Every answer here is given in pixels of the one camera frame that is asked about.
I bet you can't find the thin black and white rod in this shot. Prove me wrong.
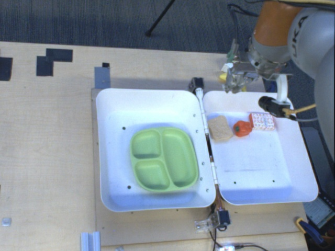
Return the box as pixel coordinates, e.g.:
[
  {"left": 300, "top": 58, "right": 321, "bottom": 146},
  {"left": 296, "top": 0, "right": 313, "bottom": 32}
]
[{"left": 195, "top": 87, "right": 221, "bottom": 193}]

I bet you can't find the tan bread slice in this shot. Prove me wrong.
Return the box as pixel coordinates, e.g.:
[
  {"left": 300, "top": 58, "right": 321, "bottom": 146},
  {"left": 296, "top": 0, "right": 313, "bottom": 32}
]
[{"left": 207, "top": 115, "right": 234, "bottom": 142}]

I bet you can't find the black tripod leg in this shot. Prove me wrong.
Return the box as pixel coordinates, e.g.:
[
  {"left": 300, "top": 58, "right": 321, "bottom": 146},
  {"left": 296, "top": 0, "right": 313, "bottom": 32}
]
[{"left": 145, "top": 0, "right": 189, "bottom": 38}]

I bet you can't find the orange bell pepper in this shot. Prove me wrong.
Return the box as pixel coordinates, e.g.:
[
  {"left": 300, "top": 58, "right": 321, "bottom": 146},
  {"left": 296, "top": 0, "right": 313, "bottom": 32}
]
[{"left": 232, "top": 120, "right": 253, "bottom": 138}]

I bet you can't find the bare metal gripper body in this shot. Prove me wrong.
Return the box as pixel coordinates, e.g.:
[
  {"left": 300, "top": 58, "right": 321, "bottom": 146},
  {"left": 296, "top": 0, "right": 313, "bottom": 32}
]
[{"left": 226, "top": 50, "right": 293, "bottom": 85}]

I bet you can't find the white and orange patterned carton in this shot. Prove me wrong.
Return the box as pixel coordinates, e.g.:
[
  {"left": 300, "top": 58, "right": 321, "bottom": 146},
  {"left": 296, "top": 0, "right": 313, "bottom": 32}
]
[{"left": 248, "top": 111, "right": 276, "bottom": 131}]

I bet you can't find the green divided plate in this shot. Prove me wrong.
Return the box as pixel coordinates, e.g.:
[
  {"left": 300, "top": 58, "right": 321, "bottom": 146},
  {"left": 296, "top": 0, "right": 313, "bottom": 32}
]
[{"left": 129, "top": 127, "right": 200, "bottom": 193}]

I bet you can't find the black cylinder on white bracket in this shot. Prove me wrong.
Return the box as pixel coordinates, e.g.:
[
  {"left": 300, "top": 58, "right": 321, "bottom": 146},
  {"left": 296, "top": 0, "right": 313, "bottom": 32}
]
[{"left": 258, "top": 73, "right": 294, "bottom": 119}]

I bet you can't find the black block with thin wires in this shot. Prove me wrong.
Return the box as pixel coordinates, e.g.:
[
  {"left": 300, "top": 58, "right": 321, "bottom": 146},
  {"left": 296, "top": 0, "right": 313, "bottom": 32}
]
[
  {"left": 216, "top": 209, "right": 232, "bottom": 232},
  {"left": 189, "top": 77, "right": 205, "bottom": 93}
]

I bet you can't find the white plastic tray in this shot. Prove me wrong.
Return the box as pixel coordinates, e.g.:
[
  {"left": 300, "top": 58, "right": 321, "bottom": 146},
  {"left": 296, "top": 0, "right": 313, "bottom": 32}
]
[
  {"left": 95, "top": 87, "right": 217, "bottom": 213},
  {"left": 202, "top": 90, "right": 320, "bottom": 207}
]

